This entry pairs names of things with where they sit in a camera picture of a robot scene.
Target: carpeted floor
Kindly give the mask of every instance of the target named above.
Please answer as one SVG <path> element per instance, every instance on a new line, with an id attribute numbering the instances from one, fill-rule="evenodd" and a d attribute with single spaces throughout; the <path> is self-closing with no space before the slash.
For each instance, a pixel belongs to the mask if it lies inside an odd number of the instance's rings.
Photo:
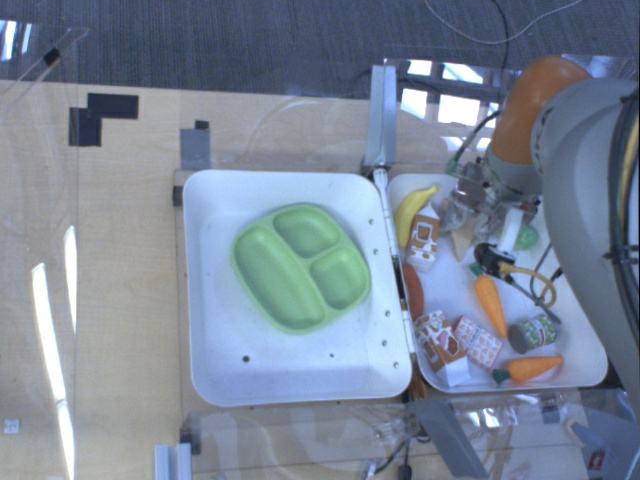
<path id="1" fill-rule="evenodd" d="M 509 33 L 574 0 L 496 0 Z M 430 0 L 477 37 L 505 37 L 490 0 Z M 508 45 L 519 68 L 547 53 L 638 61 L 640 0 L 586 0 Z M 500 66 L 505 45 L 446 28 L 423 0 L 0 0 L 0 19 L 87 27 L 79 81 L 117 85 L 354 94 L 353 80 L 385 57 Z"/>

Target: green can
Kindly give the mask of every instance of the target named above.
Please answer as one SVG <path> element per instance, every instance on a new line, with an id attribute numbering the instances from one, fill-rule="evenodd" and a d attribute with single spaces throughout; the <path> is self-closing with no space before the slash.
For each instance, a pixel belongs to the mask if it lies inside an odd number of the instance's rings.
<path id="1" fill-rule="evenodd" d="M 544 313 L 523 320 L 509 327 L 509 344 L 516 352 L 524 354 L 534 348 L 556 341 L 556 328 Z"/>

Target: banana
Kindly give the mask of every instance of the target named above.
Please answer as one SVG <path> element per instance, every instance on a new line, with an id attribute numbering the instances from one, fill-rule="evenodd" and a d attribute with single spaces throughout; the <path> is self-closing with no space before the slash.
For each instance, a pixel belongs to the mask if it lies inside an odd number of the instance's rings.
<path id="1" fill-rule="evenodd" d="M 405 197 L 398 209 L 393 214 L 393 225 L 396 228 L 396 240 L 398 247 L 404 249 L 409 242 L 411 223 L 418 210 L 422 208 L 429 198 L 438 191 L 438 185 L 432 185 L 423 190 L 414 190 Z"/>

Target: white tray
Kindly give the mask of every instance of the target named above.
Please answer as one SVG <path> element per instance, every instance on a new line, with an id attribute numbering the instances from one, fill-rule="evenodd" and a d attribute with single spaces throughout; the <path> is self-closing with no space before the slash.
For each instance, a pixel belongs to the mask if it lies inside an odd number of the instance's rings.
<path id="1" fill-rule="evenodd" d="M 305 335 L 270 325 L 231 267 L 231 243 L 294 203 L 327 210 L 371 272 L 365 300 Z M 388 398 L 411 377 L 407 338 L 377 189 L 352 174 L 202 171 L 184 187 L 191 374 L 219 406 Z"/>
<path id="2" fill-rule="evenodd" d="M 440 190 L 432 196 L 431 202 L 439 205 L 455 187 L 456 180 L 446 175 L 423 174 L 403 174 L 393 178 L 389 183 L 389 199 L 393 210 L 395 211 L 402 199 L 411 191 L 427 188 L 433 183 L 437 183 Z M 516 253 L 517 264 L 528 268 L 535 267 L 549 243 L 542 208 L 532 221 L 532 226 L 538 231 L 538 242 L 529 251 Z M 425 309 L 427 312 L 441 309 L 452 323 L 459 316 L 465 315 L 495 335 L 497 333 L 484 315 L 473 291 L 473 274 L 468 268 L 473 261 L 473 251 L 470 248 L 463 261 L 458 262 L 454 255 L 451 238 L 441 236 L 438 239 L 437 257 L 432 270 L 426 275 L 419 274 L 425 294 Z M 557 267 L 557 259 L 551 251 L 541 272 L 550 276 Z M 517 282 L 528 288 L 527 276 L 515 274 L 514 277 Z M 500 281 L 497 281 L 497 284 L 507 325 L 531 318 L 541 312 L 514 288 Z M 598 384 L 606 375 L 608 367 L 604 347 L 573 295 L 566 278 L 560 277 L 554 286 L 558 293 L 558 301 L 552 309 L 563 322 L 559 328 L 557 340 L 550 345 L 530 351 L 527 355 L 559 354 L 564 358 L 564 364 L 559 368 L 529 382 L 506 381 L 502 386 L 498 386 L 485 370 L 470 363 L 471 379 L 455 387 L 449 387 L 431 370 L 425 355 L 419 351 L 420 369 L 425 379 L 435 388 L 448 393 L 523 391 Z M 514 352 L 506 342 L 496 360 L 495 367 L 504 366 L 510 359 L 516 357 L 523 356 Z"/>

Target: orange carrot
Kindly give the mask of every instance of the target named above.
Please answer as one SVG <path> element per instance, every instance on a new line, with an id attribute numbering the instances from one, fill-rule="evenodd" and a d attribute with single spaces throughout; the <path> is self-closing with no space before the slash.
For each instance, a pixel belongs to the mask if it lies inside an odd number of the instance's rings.
<path id="1" fill-rule="evenodd" d="M 492 375 L 498 384 L 507 379 L 524 382 L 542 375 L 559 364 L 562 364 L 560 356 L 521 357 L 512 360 L 506 370 L 493 370 Z"/>
<path id="2" fill-rule="evenodd" d="M 408 292 L 407 296 L 409 297 L 409 313 L 411 313 L 411 319 L 416 320 L 422 316 L 422 312 L 424 311 L 422 284 L 415 269 L 408 263 L 402 265 L 402 277 L 404 277 L 404 283 Z"/>
<path id="3" fill-rule="evenodd" d="M 491 320 L 498 334 L 503 338 L 507 337 L 507 323 L 504 320 L 504 312 L 502 311 L 502 302 L 500 301 L 500 294 L 498 293 L 498 287 L 492 277 L 480 274 L 476 277 L 474 283 L 478 300 L 484 312 Z"/>

